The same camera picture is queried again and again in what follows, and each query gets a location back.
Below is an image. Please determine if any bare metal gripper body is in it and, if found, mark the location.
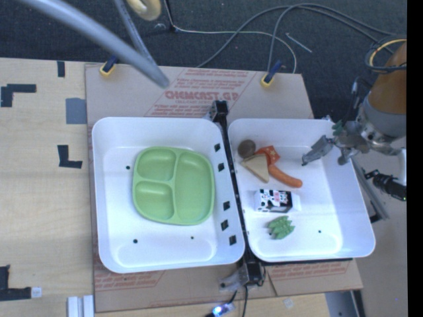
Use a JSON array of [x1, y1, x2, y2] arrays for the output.
[[332, 121, 406, 155]]

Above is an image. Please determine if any orange carrot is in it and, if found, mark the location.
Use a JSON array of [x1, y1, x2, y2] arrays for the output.
[[267, 164, 304, 189]]

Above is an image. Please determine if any red pizza slice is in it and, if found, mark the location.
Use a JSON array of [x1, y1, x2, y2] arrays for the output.
[[254, 144, 282, 166]]

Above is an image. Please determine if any white plastic tray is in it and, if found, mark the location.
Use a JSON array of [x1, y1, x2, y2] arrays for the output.
[[227, 118, 377, 264], [91, 116, 247, 274]]

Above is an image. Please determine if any tan bread slice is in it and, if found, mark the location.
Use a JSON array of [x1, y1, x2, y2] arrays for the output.
[[239, 153, 270, 184]]

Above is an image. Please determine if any cow print milk carton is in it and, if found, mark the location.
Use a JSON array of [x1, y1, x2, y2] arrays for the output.
[[253, 188, 294, 213]]

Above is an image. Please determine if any brown round biscuit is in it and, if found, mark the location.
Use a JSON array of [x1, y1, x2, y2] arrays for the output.
[[237, 139, 257, 160]]

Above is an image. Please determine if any green leafy vegetable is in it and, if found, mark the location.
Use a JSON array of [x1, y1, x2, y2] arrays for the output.
[[266, 215, 296, 241]]

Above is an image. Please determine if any thin black rod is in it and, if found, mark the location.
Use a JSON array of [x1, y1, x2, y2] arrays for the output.
[[219, 116, 254, 267]]

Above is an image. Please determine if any green divided plate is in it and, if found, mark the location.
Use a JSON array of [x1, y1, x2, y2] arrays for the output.
[[132, 145, 216, 227]]

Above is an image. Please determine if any brown cardboard board red print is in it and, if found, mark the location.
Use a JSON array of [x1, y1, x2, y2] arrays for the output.
[[84, 63, 364, 313]]

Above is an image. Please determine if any black cylinder on white bracket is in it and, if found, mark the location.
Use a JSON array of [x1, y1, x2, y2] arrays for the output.
[[372, 147, 408, 202]]

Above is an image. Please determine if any black block with thin wires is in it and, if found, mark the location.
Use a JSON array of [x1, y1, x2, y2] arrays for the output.
[[242, 260, 266, 286], [209, 100, 230, 123]]

